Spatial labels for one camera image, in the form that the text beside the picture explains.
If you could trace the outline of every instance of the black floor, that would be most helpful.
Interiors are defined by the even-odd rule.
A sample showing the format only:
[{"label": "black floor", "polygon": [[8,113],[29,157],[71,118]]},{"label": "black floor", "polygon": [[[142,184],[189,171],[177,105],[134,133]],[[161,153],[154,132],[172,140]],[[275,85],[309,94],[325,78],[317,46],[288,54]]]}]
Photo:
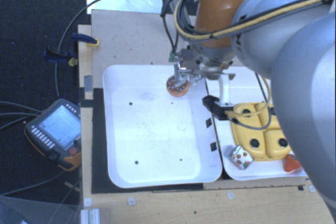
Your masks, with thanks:
[{"label": "black floor", "polygon": [[[73,16],[86,0],[0,0],[0,101],[10,101],[43,110],[56,99],[54,65],[46,63],[47,46],[57,47]],[[77,24],[89,23],[82,15]],[[74,51],[69,36],[62,47]],[[60,65],[59,92],[62,98],[78,103],[77,68]],[[0,105],[0,113],[23,112]],[[18,117],[1,116],[0,127]],[[47,180],[61,172],[43,159],[24,137],[25,123],[20,121],[0,130],[0,194]],[[69,188],[64,181],[78,180],[78,170],[63,174],[57,180],[13,197],[59,203]],[[76,204],[79,195],[73,192],[65,201]]]}]

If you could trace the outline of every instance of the yellow cable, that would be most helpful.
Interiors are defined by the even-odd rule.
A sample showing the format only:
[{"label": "yellow cable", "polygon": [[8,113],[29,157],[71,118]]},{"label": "yellow cable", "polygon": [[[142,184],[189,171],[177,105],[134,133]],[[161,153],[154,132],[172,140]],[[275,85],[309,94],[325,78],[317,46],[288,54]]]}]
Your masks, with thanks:
[{"label": "yellow cable", "polygon": [[223,36],[223,35],[228,35],[230,33],[234,33],[236,31],[243,30],[244,28],[260,24],[262,22],[270,20],[270,19],[272,19],[274,17],[277,17],[279,15],[282,15],[282,14],[285,14],[285,13],[288,13],[288,12],[292,12],[294,10],[301,9],[301,8],[304,8],[304,7],[308,7],[308,6],[311,6],[311,5],[320,3],[320,2],[331,1],[331,0],[306,0],[306,1],[303,1],[303,2],[300,2],[300,3],[292,4],[292,5],[287,6],[287,7],[280,8],[278,10],[275,10],[273,12],[270,12],[270,13],[267,13],[267,14],[265,14],[263,16],[260,16],[259,18],[250,20],[250,21],[248,21],[246,23],[242,23],[242,24],[237,25],[237,26],[232,26],[232,27],[229,27],[227,29],[220,30],[220,31],[217,31],[217,32],[214,32],[214,33],[211,33],[211,34],[202,34],[202,35],[189,34],[189,33],[185,32],[180,27],[180,25],[179,25],[179,23],[177,21],[177,10],[178,10],[178,8],[179,8],[179,6],[181,4],[181,1],[182,0],[178,1],[177,6],[176,6],[175,11],[174,11],[174,24],[175,24],[175,27],[176,27],[177,31],[182,36],[184,36],[184,37],[186,37],[188,39],[207,40],[207,39],[211,39],[211,38],[221,38],[221,36]]},{"label": "yellow cable", "polygon": [[268,97],[267,97],[267,102],[265,103],[265,105],[258,111],[256,112],[250,112],[250,113],[237,113],[234,111],[225,111],[225,114],[233,119],[233,118],[238,118],[238,117],[250,117],[250,116],[254,116],[254,115],[258,115],[260,114],[262,111],[264,111],[266,108],[269,107],[270,103],[271,103],[271,89],[267,83],[267,80],[264,77],[261,77],[264,81],[264,84],[267,88],[267,93],[268,93]]}]

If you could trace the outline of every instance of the wooden table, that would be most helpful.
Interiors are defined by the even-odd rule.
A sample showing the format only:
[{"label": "wooden table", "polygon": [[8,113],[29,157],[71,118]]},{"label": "wooden table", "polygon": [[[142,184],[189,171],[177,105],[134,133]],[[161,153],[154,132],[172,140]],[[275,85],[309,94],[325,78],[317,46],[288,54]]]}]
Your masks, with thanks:
[{"label": "wooden table", "polygon": [[[143,26],[137,24],[137,18]],[[128,28],[124,24],[132,21]],[[155,40],[144,42],[144,46],[159,46],[154,56],[147,55],[146,59],[133,57],[125,59],[123,53],[132,49],[134,44],[128,41],[128,31],[135,27],[151,26],[145,36],[156,32]],[[109,25],[118,37],[126,35],[115,43],[121,50],[114,50],[109,55],[112,63],[161,64],[156,60],[161,54],[169,53],[167,37],[159,15],[103,12],[97,11],[92,18],[92,26],[80,25],[79,32],[92,34],[96,29]],[[137,32],[134,42],[141,43],[142,38]],[[101,41],[100,46],[106,46],[107,40],[94,36]],[[167,49],[160,50],[163,42]],[[80,87],[85,89],[85,99],[92,100],[92,87],[88,85],[95,75],[95,63],[92,63],[92,51],[95,48],[79,43],[79,78]],[[100,68],[104,68],[101,59]],[[122,194],[92,194],[91,193],[91,154],[92,154],[92,108],[81,108],[82,128],[82,200],[86,209],[101,208],[102,224],[117,223],[333,223],[332,217],[317,192],[310,191],[312,183],[304,177],[273,178],[238,182],[235,180],[218,180],[204,184],[203,190],[194,191],[158,191]]]}]

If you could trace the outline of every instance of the white plastic tray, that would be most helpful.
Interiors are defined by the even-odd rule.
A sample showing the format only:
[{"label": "white plastic tray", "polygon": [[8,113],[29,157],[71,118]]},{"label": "white plastic tray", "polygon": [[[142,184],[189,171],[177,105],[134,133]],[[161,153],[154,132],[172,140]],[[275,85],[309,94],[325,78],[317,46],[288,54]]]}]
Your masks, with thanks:
[{"label": "white plastic tray", "polygon": [[[244,102],[261,102],[264,100],[255,74],[245,67],[230,67],[228,73],[235,73],[236,77],[230,82],[230,101],[232,104]],[[209,94],[219,96],[217,81],[207,81]],[[269,162],[252,162],[247,169],[242,170],[228,157],[236,146],[233,139],[230,122],[216,119],[216,128],[221,145],[225,172],[235,180],[253,180],[262,178],[306,176],[303,168],[290,173],[284,170],[284,159]]]},{"label": "white plastic tray", "polygon": [[122,188],[204,183],[222,173],[205,82],[181,97],[166,89],[173,66],[117,65],[103,74],[108,171]]}]

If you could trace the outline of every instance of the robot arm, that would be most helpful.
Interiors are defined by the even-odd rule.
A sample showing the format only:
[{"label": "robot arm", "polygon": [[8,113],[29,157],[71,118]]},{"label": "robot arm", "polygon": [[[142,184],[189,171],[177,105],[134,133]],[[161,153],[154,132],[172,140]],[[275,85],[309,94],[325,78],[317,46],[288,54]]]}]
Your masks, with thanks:
[{"label": "robot arm", "polygon": [[194,29],[179,17],[184,1],[174,20],[191,48],[176,58],[175,85],[218,80],[234,55],[271,79],[284,135],[336,220],[333,0],[201,0]]}]

